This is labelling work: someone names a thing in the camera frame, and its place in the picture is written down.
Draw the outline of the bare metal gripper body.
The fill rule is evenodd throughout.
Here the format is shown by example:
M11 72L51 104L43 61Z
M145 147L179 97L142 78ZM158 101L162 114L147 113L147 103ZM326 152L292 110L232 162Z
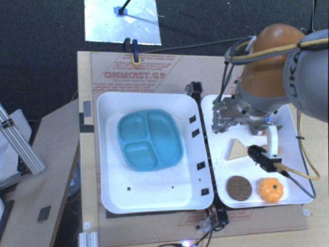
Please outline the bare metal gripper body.
M269 113L256 110L241 97L223 98L216 110L220 111L222 122L238 121L240 125L248 125L251 128L264 128L269 125L266 120Z

